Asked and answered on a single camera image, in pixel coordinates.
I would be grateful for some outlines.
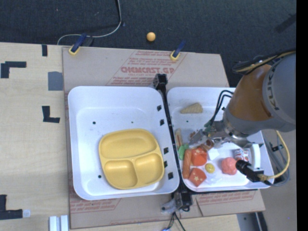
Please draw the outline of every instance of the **yellow ball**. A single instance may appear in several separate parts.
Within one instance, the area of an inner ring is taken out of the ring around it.
[[[150,42],[154,41],[156,38],[156,35],[154,32],[149,32],[147,35],[146,35],[146,39]]]

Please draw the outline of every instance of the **yellow divided plate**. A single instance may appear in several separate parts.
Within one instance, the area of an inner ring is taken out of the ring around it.
[[[144,129],[106,134],[99,143],[99,155],[107,181],[118,189],[148,186],[164,175],[156,138]]]

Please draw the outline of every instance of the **cardboard sheet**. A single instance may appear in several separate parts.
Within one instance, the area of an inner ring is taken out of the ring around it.
[[[116,224],[169,220],[160,206],[170,194],[86,201],[74,191],[70,156],[67,96],[76,86],[150,86],[157,73],[167,74],[167,90],[172,87],[228,87],[217,54],[182,52],[176,62],[168,51],[107,48],[81,48],[76,56],[63,47],[66,139],[69,170],[71,228],[89,228]],[[227,215],[264,210],[259,191],[193,195],[189,212],[181,218]]]

